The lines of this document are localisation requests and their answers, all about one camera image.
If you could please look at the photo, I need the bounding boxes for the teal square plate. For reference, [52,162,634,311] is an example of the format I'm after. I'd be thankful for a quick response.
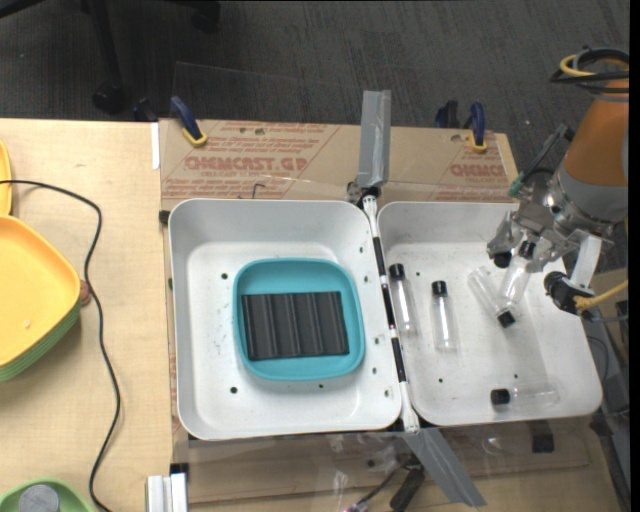
[232,257,367,383]

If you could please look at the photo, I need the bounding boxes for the clear bottle with black cap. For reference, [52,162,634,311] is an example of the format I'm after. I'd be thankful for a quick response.
[388,263,419,337]
[490,381,561,409]
[430,280,459,352]
[466,266,522,330]
[499,241,537,307]

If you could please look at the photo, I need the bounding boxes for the grey metal cylinder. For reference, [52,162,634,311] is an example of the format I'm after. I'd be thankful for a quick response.
[18,483,62,512]

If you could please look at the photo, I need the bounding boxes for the green divided plate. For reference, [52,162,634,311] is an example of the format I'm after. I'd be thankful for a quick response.
[0,477,97,512]
[0,302,83,384]

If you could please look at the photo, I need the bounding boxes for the black office chair base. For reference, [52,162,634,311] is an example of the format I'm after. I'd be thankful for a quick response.
[0,0,222,115]

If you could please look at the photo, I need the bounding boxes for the brown cardboard board red print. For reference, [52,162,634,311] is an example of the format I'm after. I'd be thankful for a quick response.
[158,118,601,504]

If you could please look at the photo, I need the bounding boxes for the thin black and white rod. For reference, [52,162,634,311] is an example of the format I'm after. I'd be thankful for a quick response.
[360,195,421,434]

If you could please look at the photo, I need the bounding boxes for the yellow divided plate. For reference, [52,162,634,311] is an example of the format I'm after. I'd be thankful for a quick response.
[0,214,83,369]

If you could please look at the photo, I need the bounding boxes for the black ribbed rack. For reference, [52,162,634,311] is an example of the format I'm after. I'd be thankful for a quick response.
[241,290,351,362]

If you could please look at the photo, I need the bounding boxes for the black cylinder on white bracket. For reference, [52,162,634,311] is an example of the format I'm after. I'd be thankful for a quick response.
[543,234,604,316]

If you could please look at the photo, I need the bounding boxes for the black block with thin wires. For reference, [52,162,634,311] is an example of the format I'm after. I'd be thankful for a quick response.
[348,181,382,204]

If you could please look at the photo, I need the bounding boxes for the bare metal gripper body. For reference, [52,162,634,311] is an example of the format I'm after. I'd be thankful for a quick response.
[509,175,616,243]

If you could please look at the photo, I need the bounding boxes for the white plastic tray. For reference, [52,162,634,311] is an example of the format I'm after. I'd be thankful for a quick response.
[168,198,404,442]
[375,201,604,428]

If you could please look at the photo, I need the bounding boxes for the black tool handle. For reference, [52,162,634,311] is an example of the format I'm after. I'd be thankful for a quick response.
[389,466,427,512]

